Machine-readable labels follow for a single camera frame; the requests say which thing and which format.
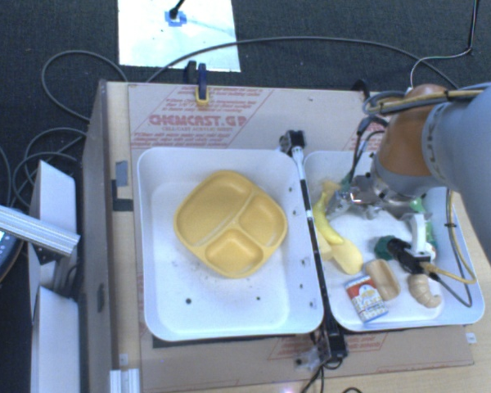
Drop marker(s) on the small yellow wedge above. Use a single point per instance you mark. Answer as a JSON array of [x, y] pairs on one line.
[[330, 187]]

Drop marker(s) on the thin black and white rod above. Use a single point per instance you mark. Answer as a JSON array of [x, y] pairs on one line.
[[311, 219]]

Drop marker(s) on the light green bottle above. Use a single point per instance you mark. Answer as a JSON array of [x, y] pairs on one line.
[[429, 229]]

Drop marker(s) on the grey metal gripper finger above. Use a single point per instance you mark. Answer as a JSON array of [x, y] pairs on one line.
[[335, 210], [343, 195]]

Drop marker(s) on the yellow banana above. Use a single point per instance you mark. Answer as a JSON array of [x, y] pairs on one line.
[[326, 227]]

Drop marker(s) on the beige croissant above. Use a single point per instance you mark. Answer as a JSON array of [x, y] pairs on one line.
[[422, 291]]

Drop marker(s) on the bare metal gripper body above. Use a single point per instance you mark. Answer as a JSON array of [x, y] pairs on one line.
[[366, 192]]

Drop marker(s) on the white plastic tray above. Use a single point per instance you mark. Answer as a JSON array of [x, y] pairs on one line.
[[213, 301], [401, 313]]

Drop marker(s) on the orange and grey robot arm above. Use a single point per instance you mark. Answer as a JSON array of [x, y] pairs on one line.
[[454, 137]]

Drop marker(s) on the red and white carton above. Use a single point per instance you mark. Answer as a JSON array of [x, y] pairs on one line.
[[366, 299]]

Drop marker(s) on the dark green broccoli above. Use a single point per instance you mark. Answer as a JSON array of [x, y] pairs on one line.
[[381, 247]]

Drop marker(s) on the beige bread slice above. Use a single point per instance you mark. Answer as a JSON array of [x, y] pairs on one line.
[[382, 278]]

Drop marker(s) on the yellow divided plate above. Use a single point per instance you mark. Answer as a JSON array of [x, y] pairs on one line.
[[229, 223]]

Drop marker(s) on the black cylinder on white bracket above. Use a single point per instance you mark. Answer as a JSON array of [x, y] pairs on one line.
[[409, 256]]

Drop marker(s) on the brown cardboard board red print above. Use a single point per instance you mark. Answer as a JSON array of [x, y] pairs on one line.
[[311, 113]]

